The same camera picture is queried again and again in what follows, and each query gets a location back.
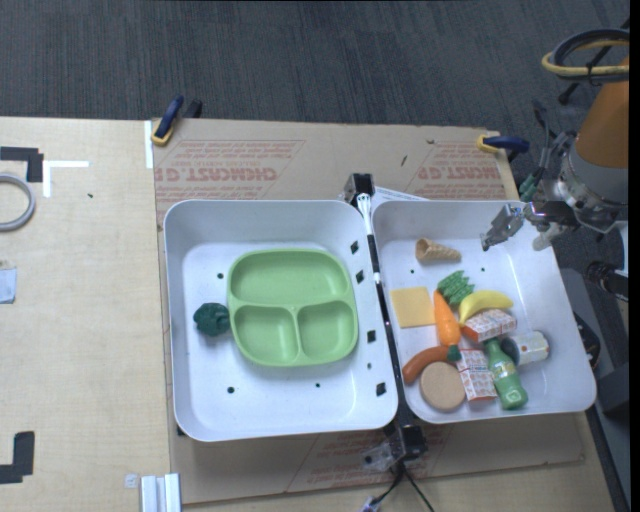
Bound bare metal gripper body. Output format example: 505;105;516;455
522;169;629;235

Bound white paper sheet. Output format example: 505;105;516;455
372;185;431;203

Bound black cylinder on white bracket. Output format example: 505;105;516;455
585;224;630;301

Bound brown cardboard board red print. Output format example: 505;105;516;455
151;118;586;506

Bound white tape roll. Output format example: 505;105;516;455
0;172;37;232

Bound white and orange can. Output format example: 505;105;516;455
501;330;551;367

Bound green broccoli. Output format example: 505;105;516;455
193;302;232;337

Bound large orange and white carton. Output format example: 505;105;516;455
462;308;519;344

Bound small orange and white carton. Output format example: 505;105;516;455
455;348;489;374
458;367;499;403

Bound green pea pods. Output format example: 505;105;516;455
436;270;476;307

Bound black block with thin wires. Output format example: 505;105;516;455
343;172;376;204
362;424;429;472

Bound green bottle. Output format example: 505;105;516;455
483;337;529;411

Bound thin black and white rod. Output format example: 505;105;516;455
356;193;407;432

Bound tan ice cream cone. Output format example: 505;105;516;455
414;237;462;265

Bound orange carrot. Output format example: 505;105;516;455
432;289;463;363

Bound green divided plate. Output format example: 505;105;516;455
226;248;360;368

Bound white plastic tray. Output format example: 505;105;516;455
163;199;400;444
371;199;598;425

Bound orange sausage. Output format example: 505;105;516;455
401;344;451;385

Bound yellow cheese slice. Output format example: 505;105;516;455
389;286;437;330

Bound tan round biscuit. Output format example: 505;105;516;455
418;360;467;413

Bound yellow banana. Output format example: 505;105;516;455
458;290;515;327

